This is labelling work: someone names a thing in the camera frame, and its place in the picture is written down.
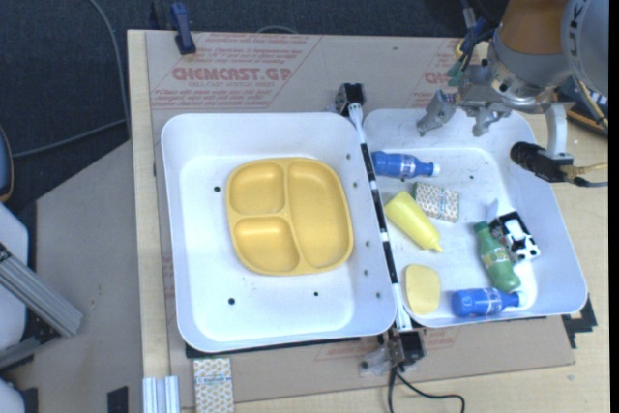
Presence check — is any yellow squeeze bottle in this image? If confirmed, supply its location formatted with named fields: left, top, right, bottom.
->
left=384, top=190, right=444, bottom=253

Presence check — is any thin black and white rod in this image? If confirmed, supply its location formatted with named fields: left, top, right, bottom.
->
left=348, top=102, right=412, bottom=331

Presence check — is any blue bottle white label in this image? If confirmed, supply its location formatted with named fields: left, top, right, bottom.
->
left=451, top=287, right=527, bottom=318
left=370, top=150, right=442, bottom=179

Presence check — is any black cylinder on white bracket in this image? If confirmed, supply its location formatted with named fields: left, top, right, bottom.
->
left=509, top=103, right=575, bottom=184

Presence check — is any yellow divided plate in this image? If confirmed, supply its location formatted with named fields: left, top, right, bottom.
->
left=225, top=157, right=355, bottom=277

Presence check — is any green bottle yellow label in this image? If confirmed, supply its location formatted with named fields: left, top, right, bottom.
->
left=472, top=221, right=522, bottom=294

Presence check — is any brown cardboard board red print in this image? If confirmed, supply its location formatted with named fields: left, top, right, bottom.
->
left=144, top=31, right=576, bottom=404

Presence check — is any yellow oval slice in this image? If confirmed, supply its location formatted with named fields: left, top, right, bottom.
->
left=403, top=263, right=442, bottom=316

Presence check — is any white plastic tray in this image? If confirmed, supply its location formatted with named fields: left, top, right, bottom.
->
left=160, top=111, right=398, bottom=353
left=362, top=107, right=589, bottom=329

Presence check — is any yellow patterned carton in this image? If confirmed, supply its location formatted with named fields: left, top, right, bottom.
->
left=412, top=181, right=460, bottom=224
left=192, top=355, right=235, bottom=413

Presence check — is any black and white carton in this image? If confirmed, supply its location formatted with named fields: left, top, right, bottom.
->
left=487, top=210, right=542, bottom=263

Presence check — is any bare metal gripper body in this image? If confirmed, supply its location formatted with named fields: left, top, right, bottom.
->
left=455, top=63, right=553, bottom=115

